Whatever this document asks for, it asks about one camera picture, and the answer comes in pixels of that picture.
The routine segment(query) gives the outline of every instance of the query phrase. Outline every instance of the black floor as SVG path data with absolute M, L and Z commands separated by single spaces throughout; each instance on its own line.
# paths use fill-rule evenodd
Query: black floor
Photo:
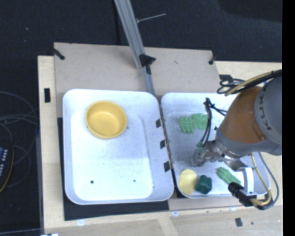
M 212 50 L 217 60 L 282 61 L 283 0 L 131 0 L 146 47 Z M 0 0 L 0 91 L 38 108 L 37 56 L 54 42 L 126 45 L 117 39 L 112 0 Z M 0 117 L 25 114 L 22 101 L 0 94 Z M 39 126 L 8 126 L 29 156 L 14 167 L 0 194 L 0 231 L 40 226 L 38 168 L 31 143 Z M 7 135 L 0 126 L 0 139 Z M 22 159 L 23 151 L 16 151 Z M 27 176 L 19 184 L 18 180 Z

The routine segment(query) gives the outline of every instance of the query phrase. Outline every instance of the metal rod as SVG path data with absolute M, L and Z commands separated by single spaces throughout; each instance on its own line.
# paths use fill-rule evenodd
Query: metal rod
M 142 69 L 140 62 L 140 55 L 145 54 L 144 46 L 138 29 L 138 24 L 135 19 L 133 9 L 130 0 L 114 0 L 116 8 L 119 13 L 119 17 L 126 34 L 128 43 L 131 48 L 131 52 L 134 58 L 134 62 L 137 68 Z M 147 73 L 146 69 L 142 69 L 145 86 L 147 92 L 155 95 L 153 81 L 150 73 Z
M 113 4 L 113 12 L 114 12 L 114 20 L 115 20 L 117 45 L 120 45 L 121 38 L 120 38 L 120 31 L 119 31 L 118 12 L 117 12 L 117 8 L 116 8 L 114 0 L 112 0 L 112 4 Z
M 166 13 L 155 15 L 155 16 L 148 17 L 148 18 L 137 19 L 137 23 L 142 22 L 142 21 L 146 21 L 146 20 L 150 20 L 150 19 L 154 19 L 154 18 L 163 17 L 163 16 L 166 16 Z

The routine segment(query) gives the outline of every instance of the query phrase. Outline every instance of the green plastic vegetable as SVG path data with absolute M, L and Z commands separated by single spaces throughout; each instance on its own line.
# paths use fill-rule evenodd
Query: green plastic vegetable
M 227 184 L 230 184 L 231 182 L 235 182 L 240 184 L 241 181 L 236 178 L 235 176 L 233 176 L 232 173 L 230 173 L 230 171 L 228 171 L 227 169 L 223 168 L 223 167 L 219 167 L 216 171 L 217 175 L 224 180 Z
M 207 115 L 193 114 L 190 117 L 180 117 L 179 126 L 184 134 L 193 134 L 193 129 L 205 130 L 207 127 Z
M 206 175 L 200 176 L 195 189 L 203 194 L 209 193 L 212 189 L 212 179 Z

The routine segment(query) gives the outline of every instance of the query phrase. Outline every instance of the black clamp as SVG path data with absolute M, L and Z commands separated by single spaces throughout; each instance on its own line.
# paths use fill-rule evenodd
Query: black clamp
M 151 68 L 150 68 L 150 65 L 156 61 L 156 58 L 153 58 L 153 57 L 150 57 L 148 55 L 145 55 L 145 54 L 141 54 L 139 56 L 139 59 L 140 59 L 140 62 L 141 62 L 141 66 L 142 67 L 146 67 L 146 70 L 147 70 L 147 74 L 151 74 Z
M 63 56 L 57 49 L 55 48 L 50 48 L 48 50 L 48 54 L 49 55 L 56 55 L 58 56 L 61 60 L 64 60 L 65 59 L 65 56 Z
M 238 198 L 239 202 L 246 206 L 246 207 L 250 207 L 253 206 L 252 202 L 250 201 L 250 199 L 256 199 L 257 195 L 256 194 L 251 194 L 251 195 L 247 195 L 246 193 L 243 192 L 244 187 L 241 186 L 238 183 L 235 182 L 231 182 L 228 185 L 228 190 L 230 191 L 230 193 L 235 196 L 236 198 Z

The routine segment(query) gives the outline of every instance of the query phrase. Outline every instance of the white tray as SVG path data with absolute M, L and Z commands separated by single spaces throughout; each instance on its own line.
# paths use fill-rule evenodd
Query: white tray
M 191 116 L 192 114 L 207 114 L 203 104 L 206 100 L 206 97 L 210 98 L 212 104 L 215 104 L 217 108 L 224 110 L 228 110 L 232 101 L 235 99 L 235 95 L 229 95 L 225 97 L 224 95 L 219 95 L 216 93 L 167 93 L 161 99 L 163 118 L 165 122 L 167 138 L 169 141 L 169 150 L 171 152 L 173 170 L 176 180 L 179 180 L 181 172 L 185 169 L 194 170 L 197 174 L 197 177 L 206 175 L 207 177 L 212 178 L 212 190 L 208 194 L 202 194 L 198 191 L 194 191 L 192 195 L 186 195 L 181 192 L 184 196 L 191 199 L 231 196 L 231 193 L 228 190 L 228 185 L 216 174 L 216 170 L 219 167 L 229 170 L 241 181 L 241 185 L 244 185 L 243 173 L 233 171 L 224 162 L 206 162 L 201 167 L 193 167 L 191 164 L 191 159 L 196 148 L 196 144 L 203 136 L 204 131 L 194 129 L 193 134 L 184 134 L 180 130 L 178 120 L 179 117 Z M 214 130 L 214 127 L 219 127 L 223 118 L 224 117 L 221 114 L 212 109 L 212 126 L 209 135 L 209 141 L 215 139 L 216 131 Z M 269 187 L 270 181 L 266 168 L 260 159 L 259 154 L 254 153 L 254 156 L 258 165 L 258 169 Z M 247 166 L 253 167 L 250 156 L 242 157 L 241 160 Z M 266 189 L 264 188 L 255 171 L 254 191 L 258 193 L 258 195 L 263 195 L 266 193 Z
M 93 136 L 87 107 L 99 100 L 119 104 L 128 124 L 118 137 Z M 73 89 L 63 97 L 65 191 L 77 204 L 167 200 L 174 191 L 157 99 L 146 92 Z

